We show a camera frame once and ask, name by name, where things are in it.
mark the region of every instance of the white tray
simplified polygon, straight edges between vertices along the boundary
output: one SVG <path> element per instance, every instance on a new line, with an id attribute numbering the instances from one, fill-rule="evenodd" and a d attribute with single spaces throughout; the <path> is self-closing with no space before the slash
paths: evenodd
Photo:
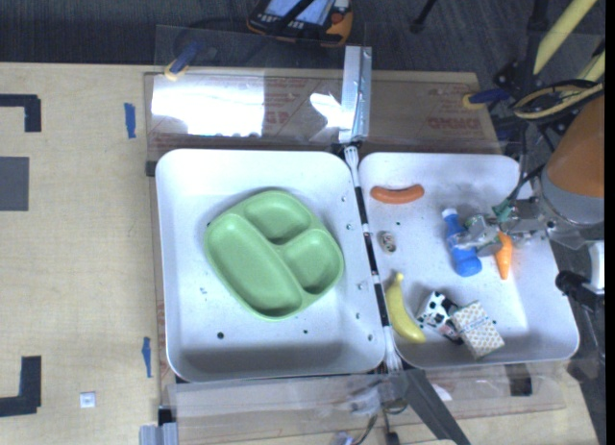
<path id="1" fill-rule="evenodd" d="M 453 269 L 441 212 L 457 208 L 460 218 L 490 212 L 516 186 L 518 163 L 494 155 L 376 153 L 359 166 L 373 235 L 387 231 L 397 241 L 388 254 L 375 243 L 384 286 L 394 271 L 405 275 L 406 308 L 415 313 L 432 290 L 458 305 L 479 300 L 505 346 L 479 362 L 464 346 L 425 328 L 427 342 L 410 344 L 396 335 L 401 356 L 423 368 L 459 367 L 569 358 L 578 347 L 578 328 L 568 299 L 555 286 L 557 266 L 549 240 L 536 235 L 513 251 L 510 274 L 502 281 L 493 257 L 481 258 L 482 271 L 462 278 Z M 372 199 L 374 185 L 404 188 L 420 184 L 425 195 L 406 205 Z"/>
<path id="2" fill-rule="evenodd" d="M 176 150 L 156 168 L 168 360 L 190 382 L 362 373 L 384 357 L 350 170 L 318 152 Z M 216 278 L 208 223 L 267 188 L 302 200 L 338 242 L 341 280 L 281 321 L 255 317 Z"/>

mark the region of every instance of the yellow pole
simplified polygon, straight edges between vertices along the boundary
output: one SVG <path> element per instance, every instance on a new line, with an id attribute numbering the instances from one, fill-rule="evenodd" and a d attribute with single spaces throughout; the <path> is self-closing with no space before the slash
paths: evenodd
<path id="1" fill-rule="evenodd" d="M 557 19 L 553 27 L 545 35 L 538 47 L 536 56 L 536 64 L 534 65 L 534 74 L 542 71 L 545 64 L 551 59 L 553 54 L 566 40 L 578 23 L 596 4 L 598 0 L 573 0 L 566 11 Z"/>
<path id="2" fill-rule="evenodd" d="M 577 79 L 587 81 L 598 81 L 604 74 L 604 66 L 606 61 L 606 49 L 602 50 L 599 55 L 593 57 L 592 60 L 580 71 Z"/>

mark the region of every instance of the handheld device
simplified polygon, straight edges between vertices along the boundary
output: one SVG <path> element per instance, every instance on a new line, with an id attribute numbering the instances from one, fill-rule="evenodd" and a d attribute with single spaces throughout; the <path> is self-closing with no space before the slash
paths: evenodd
<path id="1" fill-rule="evenodd" d="M 250 30 L 270 34 L 301 0 L 258 0 L 247 19 Z M 350 0 L 314 0 L 279 33 L 281 38 L 320 40 L 323 45 L 343 45 L 350 35 L 353 11 Z"/>

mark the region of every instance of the brown sausage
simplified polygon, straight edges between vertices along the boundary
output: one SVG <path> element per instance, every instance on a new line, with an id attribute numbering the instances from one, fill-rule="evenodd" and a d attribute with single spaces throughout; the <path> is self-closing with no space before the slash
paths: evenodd
<path id="1" fill-rule="evenodd" d="M 398 189 L 375 186 L 372 187 L 369 194 L 377 201 L 385 204 L 406 204 L 423 197 L 425 190 L 419 184 Z"/>

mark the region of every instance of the blue bottle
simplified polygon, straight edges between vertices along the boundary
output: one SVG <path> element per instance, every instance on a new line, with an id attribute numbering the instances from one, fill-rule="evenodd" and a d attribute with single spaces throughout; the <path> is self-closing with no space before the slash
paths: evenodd
<path id="1" fill-rule="evenodd" d="M 455 272 L 464 278 L 478 274 L 482 269 L 482 264 L 480 263 L 480 259 L 477 257 L 476 247 L 464 249 L 458 245 L 459 237 L 467 233 L 467 230 L 459 223 L 459 215 L 457 214 L 457 210 L 455 208 L 443 210 L 442 217 L 448 225 L 446 241 L 449 244 L 449 249 L 453 255 Z"/>

